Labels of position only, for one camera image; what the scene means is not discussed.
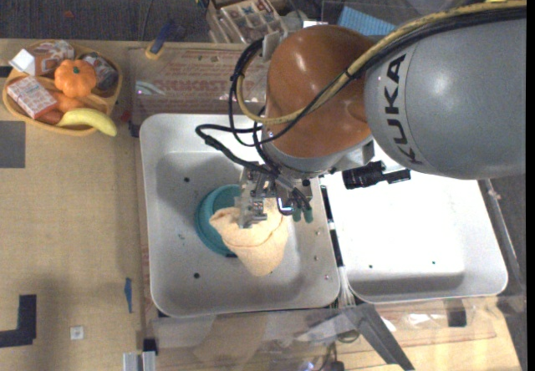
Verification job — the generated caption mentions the teal bowl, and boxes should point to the teal bowl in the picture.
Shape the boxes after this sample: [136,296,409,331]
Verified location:
[195,184,252,258]

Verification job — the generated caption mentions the red sausage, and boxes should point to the red sausage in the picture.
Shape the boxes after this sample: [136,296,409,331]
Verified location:
[38,109,64,125]

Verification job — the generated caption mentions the orange carrot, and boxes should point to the orange carrot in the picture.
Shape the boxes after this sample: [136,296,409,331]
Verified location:
[51,90,87,114]

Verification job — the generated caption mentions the yellow divided plate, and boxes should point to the yellow divided plate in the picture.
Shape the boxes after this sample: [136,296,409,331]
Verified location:
[2,39,124,138]

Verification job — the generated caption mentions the pale yellow cloth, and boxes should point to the pale yellow cloth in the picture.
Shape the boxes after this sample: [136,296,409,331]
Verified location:
[208,195,291,277]

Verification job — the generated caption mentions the orange pumpkin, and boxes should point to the orange pumpkin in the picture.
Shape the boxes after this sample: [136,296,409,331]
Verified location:
[53,58,99,99]

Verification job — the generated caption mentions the white and orange carton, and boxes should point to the white and orange carton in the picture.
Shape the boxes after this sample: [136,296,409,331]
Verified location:
[8,39,76,78]

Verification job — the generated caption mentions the yellow banana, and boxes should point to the yellow banana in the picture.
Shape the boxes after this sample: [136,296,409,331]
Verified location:
[55,107,119,138]

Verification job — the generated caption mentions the small printed can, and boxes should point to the small printed can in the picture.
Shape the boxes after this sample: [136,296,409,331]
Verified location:
[80,52,120,91]

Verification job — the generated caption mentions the pink and white carton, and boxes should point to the pink and white carton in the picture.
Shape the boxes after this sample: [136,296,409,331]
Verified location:
[5,75,59,120]

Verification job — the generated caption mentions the black cylinder on white bracket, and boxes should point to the black cylinder on white bracket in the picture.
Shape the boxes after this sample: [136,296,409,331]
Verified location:
[342,160,413,191]

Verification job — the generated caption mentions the white plastic tray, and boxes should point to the white plastic tray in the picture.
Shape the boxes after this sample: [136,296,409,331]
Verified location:
[138,112,342,318]
[323,168,509,305]

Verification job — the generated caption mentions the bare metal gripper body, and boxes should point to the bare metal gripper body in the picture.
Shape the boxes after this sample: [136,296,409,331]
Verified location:
[239,165,314,211]

